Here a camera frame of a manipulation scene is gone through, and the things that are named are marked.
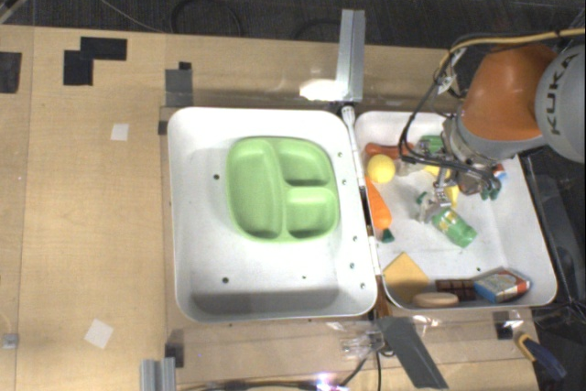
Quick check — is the brown chocolate bar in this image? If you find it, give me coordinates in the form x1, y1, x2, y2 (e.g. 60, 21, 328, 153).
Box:
434, 278, 478, 302

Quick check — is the green packet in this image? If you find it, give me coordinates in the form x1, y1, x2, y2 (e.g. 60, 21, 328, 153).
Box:
430, 208, 479, 249

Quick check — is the green divided plate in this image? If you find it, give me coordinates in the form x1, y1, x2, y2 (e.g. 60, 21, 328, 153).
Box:
225, 136, 343, 243

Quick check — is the yellow bread slice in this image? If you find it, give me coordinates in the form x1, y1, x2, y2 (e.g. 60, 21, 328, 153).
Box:
382, 251, 431, 304

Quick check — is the yellow banana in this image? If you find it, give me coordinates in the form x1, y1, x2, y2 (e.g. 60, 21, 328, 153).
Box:
424, 164, 461, 210

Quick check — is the orange carrot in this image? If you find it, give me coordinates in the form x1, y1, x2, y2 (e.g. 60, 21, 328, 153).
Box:
364, 175, 396, 244

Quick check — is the white plastic tray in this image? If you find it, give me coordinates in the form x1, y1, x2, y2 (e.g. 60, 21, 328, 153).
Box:
166, 105, 379, 324
353, 110, 559, 311

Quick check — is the yellow ball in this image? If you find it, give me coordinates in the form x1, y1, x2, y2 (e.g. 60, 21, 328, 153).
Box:
366, 154, 396, 184

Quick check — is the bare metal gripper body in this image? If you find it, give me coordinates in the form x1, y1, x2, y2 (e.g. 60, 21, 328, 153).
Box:
437, 152, 503, 201

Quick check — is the orange sausage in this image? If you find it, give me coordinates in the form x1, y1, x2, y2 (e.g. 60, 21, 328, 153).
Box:
364, 141, 416, 157

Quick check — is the blue and orange carton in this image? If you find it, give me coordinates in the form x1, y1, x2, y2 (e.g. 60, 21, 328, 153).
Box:
472, 270, 532, 304

